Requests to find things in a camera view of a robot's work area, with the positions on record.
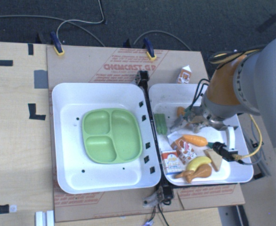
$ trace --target cardboard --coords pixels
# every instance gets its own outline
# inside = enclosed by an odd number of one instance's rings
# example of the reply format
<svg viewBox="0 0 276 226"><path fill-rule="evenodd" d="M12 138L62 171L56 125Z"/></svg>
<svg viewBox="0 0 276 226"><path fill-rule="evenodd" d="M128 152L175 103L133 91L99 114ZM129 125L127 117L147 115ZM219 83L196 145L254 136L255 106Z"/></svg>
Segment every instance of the cardboard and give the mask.
<svg viewBox="0 0 276 226"><path fill-rule="evenodd" d="M142 199L154 193L154 187L77 195L60 189L56 177L51 93L55 85L64 82L133 83L139 70L149 72L149 88L156 83L175 83L181 68L188 64L193 72L189 82L198 83L202 78L207 79L201 53L155 50L157 59L150 61L144 49L64 46L64 50L65 54L58 56L53 46L47 46L55 221L151 213L152 208L144 208ZM239 184L197 186L174 189L171 205L164 205L163 209L178 211L243 203Z"/></svg>

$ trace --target green plate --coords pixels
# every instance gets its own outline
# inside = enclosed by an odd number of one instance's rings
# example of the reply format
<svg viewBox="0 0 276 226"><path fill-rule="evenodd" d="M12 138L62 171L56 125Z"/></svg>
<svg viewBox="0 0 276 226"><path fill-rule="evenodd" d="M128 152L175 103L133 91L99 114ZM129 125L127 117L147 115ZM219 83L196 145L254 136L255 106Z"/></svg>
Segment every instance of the green plate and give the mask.
<svg viewBox="0 0 276 226"><path fill-rule="evenodd" d="M135 116L124 109L86 113L82 133L87 155L97 163L124 163L142 153L142 138Z"/></svg>

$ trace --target wooden table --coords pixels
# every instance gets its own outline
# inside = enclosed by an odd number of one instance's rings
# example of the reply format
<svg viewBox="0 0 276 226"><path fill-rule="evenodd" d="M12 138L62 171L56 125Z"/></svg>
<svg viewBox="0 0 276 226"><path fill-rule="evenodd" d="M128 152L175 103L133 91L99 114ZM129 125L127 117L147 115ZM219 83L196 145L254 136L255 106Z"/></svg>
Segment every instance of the wooden table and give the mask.
<svg viewBox="0 0 276 226"><path fill-rule="evenodd" d="M47 70L46 45L0 42L0 205L16 205L17 212L0 214L0 226L34 225L37 211L54 209L48 89L35 89L34 71ZM28 104L36 104L36 114L45 120L30 120ZM169 225L221 226L217 208L164 213ZM91 219L58 226L143 225L149 215ZM156 226L163 226L157 213Z"/></svg>

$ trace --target yellow cable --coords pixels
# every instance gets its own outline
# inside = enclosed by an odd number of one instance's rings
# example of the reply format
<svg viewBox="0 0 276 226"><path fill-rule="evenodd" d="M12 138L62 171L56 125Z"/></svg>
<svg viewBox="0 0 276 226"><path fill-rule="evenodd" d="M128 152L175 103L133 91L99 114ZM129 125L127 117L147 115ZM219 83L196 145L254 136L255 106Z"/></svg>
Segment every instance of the yellow cable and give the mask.
<svg viewBox="0 0 276 226"><path fill-rule="evenodd" d="M258 147L256 148L256 150L255 151L253 151L252 153L250 153L250 154L248 154L248 155L233 155L234 156L234 158L235 158L235 161L238 161L238 160L241 160L241 159L243 159L243 158L247 158L247 157L251 157L251 156L254 156L259 150L260 150L260 148L261 148L261 146L262 146L262 134L261 134L261 131L260 131L260 129L259 129L259 127L258 127L258 125L257 125L257 123L256 123L256 121L255 121L255 119L253 118L253 116L251 115L251 114L249 114L249 116L250 116L250 118L251 118L251 120L252 120L252 122L254 123L254 125L255 125L255 127L256 127L256 130L257 130L257 132L258 132L258 134L259 134L259 145L258 145Z"/></svg>

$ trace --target white tray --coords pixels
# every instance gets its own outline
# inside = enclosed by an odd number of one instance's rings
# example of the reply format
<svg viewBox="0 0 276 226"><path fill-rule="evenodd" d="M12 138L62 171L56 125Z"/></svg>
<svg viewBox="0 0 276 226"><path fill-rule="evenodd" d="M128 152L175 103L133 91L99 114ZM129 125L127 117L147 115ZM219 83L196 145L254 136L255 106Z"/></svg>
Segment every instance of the white tray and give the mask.
<svg viewBox="0 0 276 226"><path fill-rule="evenodd" d="M161 178L143 91L133 84L62 83L53 89L57 179L70 194L155 186ZM94 109L122 108L137 118L143 150L128 163L100 164L87 155L82 117Z"/></svg>
<svg viewBox="0 0 276 226"><path fill-rule="evenodd" d="M149 97L152 108L152 113L164 113L166 117L167 127L171 127L176 119L177 107L188 107L192 103L196 84L155 84L150 88ZM195 103L195 106L200 105L201 97ZM238 117L235 115L232 118L225 120L226 125L237 126L234 131L235 148L239 154L248 154L248 150L244 141L243 133L239 124ZM190 129L181 129L178 131L182 134L193 134ZM217 131L211 127L206 127L200 130L197 135L204 136L208 142L221 142L228 144L232 138L228 138L225 131ZM157 135L158 145L161 151L171 150L167 136ZM198 156L204 156L204 150L208 147L193 146ZM250 158L244 159L245 162L251 162ZM212 174L208 178L195 178L191 184L188 184L184 178L175 179L174 175L165 175L167 180L177 186L187 185L209 185L209 184L230 184L244 183L252 179L253 167L241 165L237 162L227 162L222 160L221 169L218 172L212 170Z"/></svg>

